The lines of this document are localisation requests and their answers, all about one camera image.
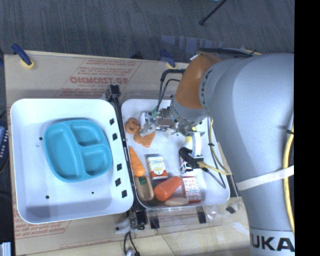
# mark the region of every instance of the red and white box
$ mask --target red and white box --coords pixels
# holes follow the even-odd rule
[[[197,177],[183,177],[182,189],[184,197],[188,199],[189,204],[200,203],[202,201]]]

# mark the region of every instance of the orange carrot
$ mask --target orange carrot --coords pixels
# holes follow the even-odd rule
[[[129,147],[129,155],[134,176],[142,177],[145,175],[146,170],[132,147]]]

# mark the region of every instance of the white tape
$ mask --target white tape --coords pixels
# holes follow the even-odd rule
[[[244,181],[241,181],[239,183],[236,183],[236,187],[239,191],[247,190],[262,184],[282,180],[284,178],[287,178],[289,176],[292,176],[295,174],[295,166],[292,165],[288,168],[277,170],[274,172],[269,172],[265,175],[261,175],[259,177],[250,178]]]

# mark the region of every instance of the blue plate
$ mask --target blue plate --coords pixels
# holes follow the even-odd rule
[[[91,179],[112,166],[108,140],[92,121],[76,119],[52,124],[44,132],[43,143],[52,172],[64,182]]]

